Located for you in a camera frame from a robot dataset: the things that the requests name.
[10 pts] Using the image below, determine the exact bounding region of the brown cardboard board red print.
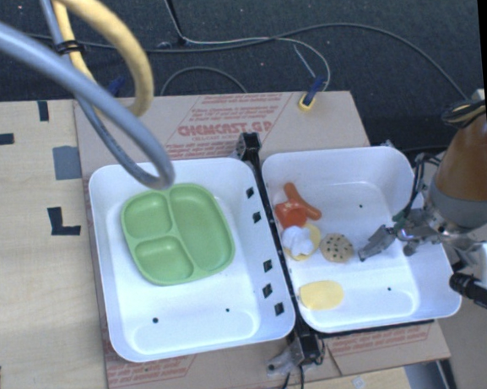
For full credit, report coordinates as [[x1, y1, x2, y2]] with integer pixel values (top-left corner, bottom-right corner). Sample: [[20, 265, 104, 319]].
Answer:
[[73, 70, 454, 389]]

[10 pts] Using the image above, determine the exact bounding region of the yellow oval slice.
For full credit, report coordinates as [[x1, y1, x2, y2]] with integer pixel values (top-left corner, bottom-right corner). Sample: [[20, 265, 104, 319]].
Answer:
[[297, 278, 347, 314]]

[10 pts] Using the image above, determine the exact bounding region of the white crumpled lump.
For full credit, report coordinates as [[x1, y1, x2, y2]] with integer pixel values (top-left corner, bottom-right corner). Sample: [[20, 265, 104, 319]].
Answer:
[[280, 224, 314, 258]]

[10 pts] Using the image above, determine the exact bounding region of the black cylinder on white bracket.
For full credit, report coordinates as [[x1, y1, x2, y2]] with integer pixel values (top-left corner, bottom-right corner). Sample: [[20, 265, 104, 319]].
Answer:
[[445, 241, 487, 315]]

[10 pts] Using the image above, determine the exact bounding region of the black block with thin wires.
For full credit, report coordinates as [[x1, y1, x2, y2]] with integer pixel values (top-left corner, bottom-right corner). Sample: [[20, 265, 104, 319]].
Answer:
[[235, 131, 263, 163], [296, 330, 326, 365]]

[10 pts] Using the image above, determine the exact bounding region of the orange-red pizza slice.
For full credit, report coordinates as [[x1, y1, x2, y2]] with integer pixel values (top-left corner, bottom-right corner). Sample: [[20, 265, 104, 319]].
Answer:
[[273, 198, 311, 231]]

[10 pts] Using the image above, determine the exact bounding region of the orange sausage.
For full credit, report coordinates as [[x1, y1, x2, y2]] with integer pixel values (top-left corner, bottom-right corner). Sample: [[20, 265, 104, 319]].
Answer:
[[282, 179, 323, 223]]

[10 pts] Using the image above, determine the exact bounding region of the green divided plate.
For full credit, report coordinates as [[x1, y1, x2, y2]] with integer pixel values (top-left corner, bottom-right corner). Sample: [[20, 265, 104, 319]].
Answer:
[[116, 178, 240, 290]]

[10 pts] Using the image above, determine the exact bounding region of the yellow flat ring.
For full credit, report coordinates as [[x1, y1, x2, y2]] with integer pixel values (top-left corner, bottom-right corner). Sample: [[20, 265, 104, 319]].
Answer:
[[281, 221, 324, 264]]

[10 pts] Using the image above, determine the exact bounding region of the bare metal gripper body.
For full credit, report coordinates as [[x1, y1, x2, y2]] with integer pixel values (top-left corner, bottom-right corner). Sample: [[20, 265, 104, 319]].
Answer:
[[392, 203, 472, 257]]

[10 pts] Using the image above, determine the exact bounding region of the white plastic tray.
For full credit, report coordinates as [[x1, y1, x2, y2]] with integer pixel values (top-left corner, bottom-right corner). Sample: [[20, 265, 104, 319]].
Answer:
[[259, 137, 465, 339], [86, 149, 300, 367]]

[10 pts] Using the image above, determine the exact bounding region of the tan chocolate chip biscuit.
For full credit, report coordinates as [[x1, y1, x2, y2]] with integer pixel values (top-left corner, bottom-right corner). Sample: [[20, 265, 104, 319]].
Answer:
[[317, 230, 356, 266]]

